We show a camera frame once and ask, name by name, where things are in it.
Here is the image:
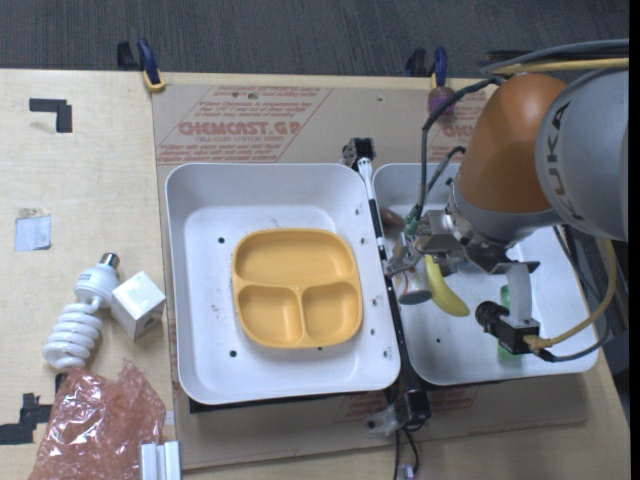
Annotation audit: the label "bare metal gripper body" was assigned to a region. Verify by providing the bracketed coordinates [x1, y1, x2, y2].
[416, 210, 507, 275]

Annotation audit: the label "thin black and white rod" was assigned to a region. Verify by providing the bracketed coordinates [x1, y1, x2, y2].
[356, 157, 427, 395]

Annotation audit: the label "brown sausage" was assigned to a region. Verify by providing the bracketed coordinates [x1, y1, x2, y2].
[379, 207, 407, 231]

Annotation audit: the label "clear bottle with grey cap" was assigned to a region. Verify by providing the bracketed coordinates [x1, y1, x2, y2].
[397, 270, 433, 306]

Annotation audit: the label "yellow banana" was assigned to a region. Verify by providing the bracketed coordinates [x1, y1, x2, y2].
[423, 253, 472, 319]

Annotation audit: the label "yellow divided plate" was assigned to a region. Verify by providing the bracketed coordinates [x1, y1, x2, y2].
[230, 227, 365, 351]

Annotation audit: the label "white plastic tray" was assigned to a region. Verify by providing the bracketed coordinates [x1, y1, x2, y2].
[372, 162, 600, 387]
[164, 162, 403, 406]

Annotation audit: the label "green plastic bottle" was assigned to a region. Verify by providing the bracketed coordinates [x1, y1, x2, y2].
[495, 284, 524, 362]

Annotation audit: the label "purple grapes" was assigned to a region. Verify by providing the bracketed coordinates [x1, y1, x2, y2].
[427, 85, 457, 118]

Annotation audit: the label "brown cardboard board red print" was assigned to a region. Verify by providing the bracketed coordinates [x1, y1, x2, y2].
[151, 71, 589, 472]

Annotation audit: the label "white cube box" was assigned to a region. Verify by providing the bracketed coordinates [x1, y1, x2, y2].
[110, 270, 168, 341]

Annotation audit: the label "white spiral light bulb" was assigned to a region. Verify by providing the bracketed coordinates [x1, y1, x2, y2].
[41, 251, 123, 372]

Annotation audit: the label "pink bubble wrap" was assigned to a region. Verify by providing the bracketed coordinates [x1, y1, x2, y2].
[27, 358, 168, 480]

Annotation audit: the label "black cylinder on white bracket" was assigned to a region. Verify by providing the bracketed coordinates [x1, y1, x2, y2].
[474, 260, 543, 357]

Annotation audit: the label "black block with thin wires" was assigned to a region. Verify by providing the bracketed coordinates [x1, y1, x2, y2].
[342, 137, 377, 170]
[393, 389, 433, 425]

